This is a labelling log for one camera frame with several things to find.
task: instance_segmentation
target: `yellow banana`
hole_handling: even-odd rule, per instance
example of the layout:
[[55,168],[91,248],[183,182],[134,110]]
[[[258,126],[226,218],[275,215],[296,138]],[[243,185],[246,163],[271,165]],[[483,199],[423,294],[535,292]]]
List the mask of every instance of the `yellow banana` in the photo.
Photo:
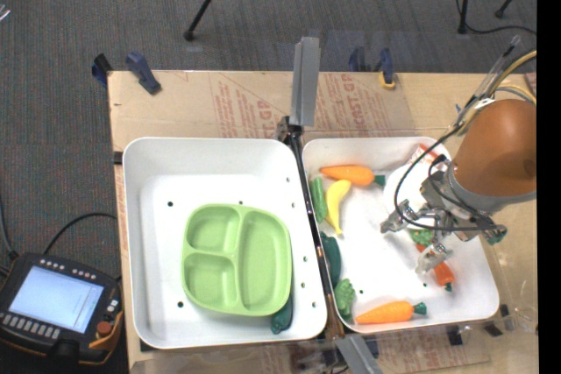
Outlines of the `yellow banana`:
[[333,226],[336,234],[342,234],[343,231],[339,226],[339,204],[351,189],[349,180],[338,180],[329,186],[325,193],[325,202],[327,203],[327,216],[325,220]]

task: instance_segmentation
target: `wooden table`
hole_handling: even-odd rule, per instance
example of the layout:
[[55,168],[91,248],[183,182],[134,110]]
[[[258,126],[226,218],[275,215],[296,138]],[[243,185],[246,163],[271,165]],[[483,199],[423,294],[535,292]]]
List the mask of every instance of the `wooden table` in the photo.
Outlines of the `wooden table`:
[[[108,75],[110,120],[116,158],[135,138],[270,138],[276,124],[290,113],[290,72],[154,71],[162,90],[148,94],[131,72]],[[398,74],[396,88],[378,82],[378,73],[320,73],[316,122],[307,138],[424,135],[439,138],[482,82],[484,74]],[[521,74],[508,77],[526,88]],[[453,155],[461,138],[446,146]],[[294,353],[285,345],[203,351],[142,351],[131,313],[131,282],[126,235],[123,167],[115,165],[123,271],[124,306],[131,373],[159,372],[177,366],[178,373],[291,372]],[[536,201],[512,205],[494,216],[508,226],[508,235],[495,246],[483,244],[499,288],[501,303],[511,315],[494,321],[502,335],[491,336],[480,323],[466,323],[462,348],[420,340],[387,339],[380,343],[384,372],[531,373],[538,372]],[[515,324],[515,330],[507,325]]]

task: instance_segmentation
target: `green plate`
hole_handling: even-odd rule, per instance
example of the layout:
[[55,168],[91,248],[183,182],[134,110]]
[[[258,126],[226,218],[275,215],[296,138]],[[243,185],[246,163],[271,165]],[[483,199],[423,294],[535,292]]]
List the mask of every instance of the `green plate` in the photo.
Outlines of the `green plate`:
[[217,312],[264,316],[288,300],[292,250],[275,215],[237,204],[207,204],[189,217],[181,281],[195,304]]

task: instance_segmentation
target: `gray carpet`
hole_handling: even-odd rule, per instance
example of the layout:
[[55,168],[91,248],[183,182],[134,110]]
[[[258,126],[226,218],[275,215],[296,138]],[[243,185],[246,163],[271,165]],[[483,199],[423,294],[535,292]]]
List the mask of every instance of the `gray carpet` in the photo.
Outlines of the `gray carpet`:
[[[504,1],[469,0],[458,33],[462,0],[213,0],[187,42],[203,0],[0,0],[11,10],[0,22],[0,196],[13,248],[41,252],[77,216],[116,212],[107,92],[91,75],[99,53],[115,69],[137,50],[152,69],[292,70],[295,44],[316,36],[322,71],[348,70],[363,46],[371,66],[388,47],[396,73],[486,73],[516,34],[516,54],[536,48],[537,0],[497,18]],[[534,71],[535,60],[520,70]],[[115,221],[86,219],[51,253],[117,276]],[[56,370],[0,345],[0,372]],[[105,366],[77,372],[127,372],[124,338]]]

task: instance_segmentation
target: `white plastic tray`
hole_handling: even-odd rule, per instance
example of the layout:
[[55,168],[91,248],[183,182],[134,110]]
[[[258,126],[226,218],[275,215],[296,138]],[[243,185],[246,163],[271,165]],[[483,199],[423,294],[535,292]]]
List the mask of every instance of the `white plastic tray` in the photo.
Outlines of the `white plastic tray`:
[[[140,138],[124,150],[132,312],[138,336],[157,349],[305,340],[327,320],[323,287],[294,154],[272,139]],[[181,284],[182,238],[191,212],[209,203],[261,208],[288,227],[292,325],[214,312]]]
[[[322,166],[359,164],[387,177],[385,187],[352,187],[340,206],[343,234],[336,238],[342,257],[341,279],[348,278],[356,292],[353,316],[391,300],[409,300],[412,304],[422,301],[427,306],[426,315],[414,314],[404,322],[366,325],[340,317],[355,332],[369,334],[484,320],[499,306],[499,293],[478,237],[462,242],[451,235],[445,240],[446,248],[454,251],[446,261],[456,278],[449,293],[437,284],[432,271],[426,275],[415,273],[419,252],[406,229],[380,232],[380,223],[394,211],[393,195],[399,179],[391,174],[408,161],[419,144],[428,147],[434,142],[432,138],[418,137],[319,138],[304,146],[302,159],[308,180],[322,176],[325,190],[333,180],[319,173]],[[450,157],[442,145],[436,151]],[[414,172],[411,179],[422,180],[416,168]],[[416,200],[418,188],[417,182],[404,182],[399,201],[407,196]],[[318,227],[328,236],[336,235],[326,221]]]

